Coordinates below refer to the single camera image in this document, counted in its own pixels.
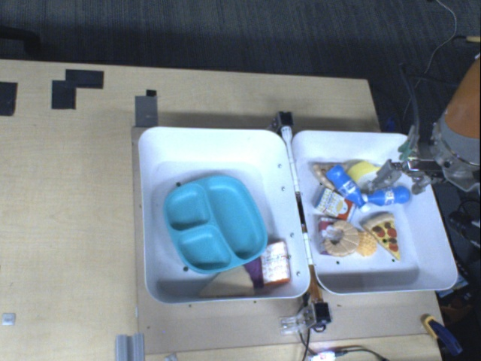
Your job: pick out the yellow round waffle biscuit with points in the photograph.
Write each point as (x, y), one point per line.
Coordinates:
(368, 244)

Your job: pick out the beige toy biscuit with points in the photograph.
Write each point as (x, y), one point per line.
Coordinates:
(321, 171)

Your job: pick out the thin black and white rod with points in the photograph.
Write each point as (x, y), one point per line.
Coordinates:
(295, 171)

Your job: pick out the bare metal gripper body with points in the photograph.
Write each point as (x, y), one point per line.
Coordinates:
(460, 171)

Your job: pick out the small white square block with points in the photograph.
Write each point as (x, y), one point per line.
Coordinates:
(8, 319)

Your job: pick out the blue and white bottle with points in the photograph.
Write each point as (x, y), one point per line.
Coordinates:
(343, 184)
(391, 196)

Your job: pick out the yellow pizza slice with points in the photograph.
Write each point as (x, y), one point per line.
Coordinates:
(385, 233)

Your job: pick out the purple toy eggplant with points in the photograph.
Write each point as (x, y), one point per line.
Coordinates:
(255, 271)

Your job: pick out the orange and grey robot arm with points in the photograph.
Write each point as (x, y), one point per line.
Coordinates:
(464, 107)

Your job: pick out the white plastic tray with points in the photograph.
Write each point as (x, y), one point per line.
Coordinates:
(210, 149)
(421, 246)

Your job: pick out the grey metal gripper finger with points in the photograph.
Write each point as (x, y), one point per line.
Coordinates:
(421, 184)
(387, 173)

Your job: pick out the blue divided plate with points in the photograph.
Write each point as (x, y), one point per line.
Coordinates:
(225, 216)

